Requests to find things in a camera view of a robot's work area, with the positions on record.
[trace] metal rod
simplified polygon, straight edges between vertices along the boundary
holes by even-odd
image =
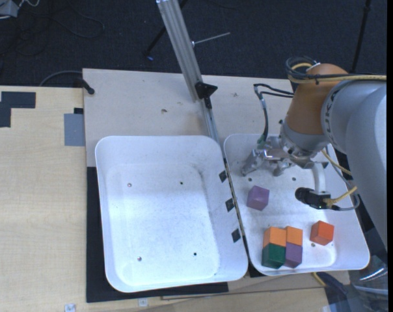
[[[156,0],[156,3],[165,23],[189,93],[194,101],[201,103],[208,133],[210,137],[219,143],[212,110],[205,106],[204,100],[199,99],[195,88],[195,85],[198,82],[203,82],[203,80],[178,0]]]
[[[199,40],[197,42],[192,42],[192,45],[196,46],[199,43],[204,43],[204,42],[207,42],[208,40],[213,40],[213,39],[217,39],[217,38],[220,38],[220,37],[223,37],[223,36],[227,36],[228,34],[230,34],[230,32],[227,32],[225,34],[219,34],[218,36],[209,37],[209,38],[206,38],[206,39],[203,39],[203,40]]]

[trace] light wood surface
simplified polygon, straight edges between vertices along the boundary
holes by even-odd
[[[205,79],[212,84],[218,80]],[[241,91],[252,92],[253,80],[245,81],[249,89],[242,87]],[[279,87],[283,83],[272,85]],[[86,303],[86,149],[64,145],[64,114],[83,107],[83,90],[0,86],[0,99],[5,90],[36,92],[36,108],[12,109],[11,127],[0,128],[1,312],[62,312],[69,303],[75,304],[76,311],[91,312],[142,311],[171,304],[160,311],[209,311],[213,306],[217,311],[263,311],[260,308],[266,302],[267,311],[291,311],[299,300],[303,303],[297,304],[297,311],[320,311],[327,303],[323,289],[310,274],[243,278],[230,283],[228,295],[191,300],[153,297],[148,299],[148,307],[139,307],[136,299]],[[248,133],[263,127],[254,94],[246,99],[231,86],[223,94],[230,97],[223,110],[234,113],[230,125],[217,119],[222,135],[229,133],[232,126],[237,127],[235,133],[243,132],[237,124],[241,115],[235,110],[252,100],[259,113],[252,110],[251,114],[259,116],[261,122],[253,122]],[[212,98],[214,107],[219,106],[218,99]],[[168,113],[174,112],[173,107],[166,108]],[[333,275],[343,283],[349,281],[347,272]],[[284,292],[261,293],[274,290]]]
[[[84,69],[83,77],[96,91],[84,94],[88,166],[95,166],[97,142],[109,135],[208,135],[201,104],[192,100],[182,74]],[[203,78],[218,86],[211,102],[221,145],[231,134],[263,133],[265,118],[254,83],[291,89],[283,79]],[[278,122],[289,105],[288,98],[267,97],[271,134],[279,133]]]

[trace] black clip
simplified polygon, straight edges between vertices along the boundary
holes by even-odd
[[[82,77],[75,78],[74,88],[84,88],[90,95],[95,93],[95,90]]]
[[[214,93],[214,91],[216,91],[216,89],[218,89],[218,86],[213,86],[200,81],[195,84],[196,93],[198,94],[199,99],[204,99],[205,107],[207,109],[212,109],[210,96]]]

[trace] wooden block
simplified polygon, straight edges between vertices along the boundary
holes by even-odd
[[[262,211],[269,204],[269,190],[260,186],[253,186],[247,196],[247,207]]]
[[[302,246],[303,230],[293,226],[286,226],[286,243]]]
[[[285,263],[286,248],[273,243],[262,250],[262,266],[278,269]]]
[[[284,265],[290,268],[298,267],[302,263],[303,247],[301,245],[286,242]]]
[[[311,227],[310,240],[320,245],[327,245],[334,238],[334,226],[318,221]]]
[[[264,231],[263,247],[269,243],[286,247],[286,230],[271,226]]]

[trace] wooden table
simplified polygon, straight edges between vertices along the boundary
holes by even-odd
[[[156,76],[140,72],[129,72],[128,76],[132,77],[131,73],[147,81]],[[217,83],[225,89],[212,96],[214,109],[218,107],[214,112],[221,138],[231,133],[262,131],[264,118],[252,91],[253,82],[289,88],[286,80],[207,76],[205,82]],[[66,304],[75,304],[76,311],[146,309],[139,307],[137,299],[93,304],[85,301],[86,147],[65,146],[64,141],[64,114],[84,107],[85,91],[0,86],[0,100],[3,91],[35,92],[36,107],[12,109],[10,127],[0,128],[0,311],[61,312]],[[283,118],[285,112],[278,110],[275,114],[276,99],[270,100],[272,119],[278,115]],[[158,114],[164,113],[166,117],[175,107],[180,109],[180,101],[158,107]],[[230,122],[225,123],[221,116],[229,116]],[[250,122],[248,125],[242,125],[242,116]],[[271,128],[271,133],[277,132],[275,127]],[[348,272],[332,274],[349,283]],[[228,293],[209,300],[211,307],[208,300],[194,296],[194,299],[153,297],[147,299],[147,304],[161,306],[160,311],[199,311],[198,306],[206,310],[228,306],[228,311],[239,306],[241,311],[241,304],[262,306],[265,299],[270,311],[281,311],[291,304],[296,304],[298,311],[311,311],[311,307],[321,311],[327,304],[323,288],[310,274],[244,277],[230,282],[229,289]]]

